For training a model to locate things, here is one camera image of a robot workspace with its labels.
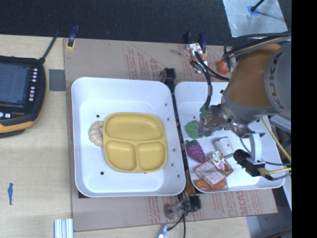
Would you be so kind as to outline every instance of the black fabric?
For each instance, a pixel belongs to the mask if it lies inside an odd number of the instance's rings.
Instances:
[[[291,29],[292,0],[278,0]],[[222,0],[0,0],[0,34],[179,43],[187,30],[208,45],[231,33]]]

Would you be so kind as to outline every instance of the gray square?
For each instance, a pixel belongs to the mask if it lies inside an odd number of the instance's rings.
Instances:
[[[264,0],[253,13],[251,7],[260,0],[222,1],[233,37],[288,31],[277,0]]]

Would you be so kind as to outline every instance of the wooden table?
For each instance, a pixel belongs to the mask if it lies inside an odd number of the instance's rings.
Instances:
[[[51,37],[0,35],[0,55],[40,58]],[[63,39],[44,64],[64,70]],[[65,91],[48,91],[44,110],[23,133],[0,138],[0,237],[53,238],[55,219],[72,218]],[[8,188],[13,184],[12,205]],[[75,232],[75,238],[155,238],[161,225]],[[186,223],[186,237],[250,237],[245,217]],[[182,238],[183,224],[168,233]]]

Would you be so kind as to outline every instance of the yellow plate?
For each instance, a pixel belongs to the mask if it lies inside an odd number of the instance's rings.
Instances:
[[[157,171],[167,159],[164,126],[150,114],[119,112],[103,127],[104,153],[115,170],[131,173]]]

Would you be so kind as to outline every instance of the cardboard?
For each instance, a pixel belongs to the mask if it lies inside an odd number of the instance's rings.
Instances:
[[[74,178],[71,85],[79,77],[107,77],[157,80],[165,68],[175,68],[175,84],[205,81],[189,64],[186,45],[109,40],[77,39],[73,50],[64,48],[68,143],[71,171],[71,199],[74,231],[123,228],[175,223],[168,219],[164,205],[174,205],[177,196],[136,196],[87,198],[78,192]],[[216,71],[223,47],[207,46],[208,66]],[[233,218],[276,213],[271,189],[199,194],[202,208],[187,221]]]

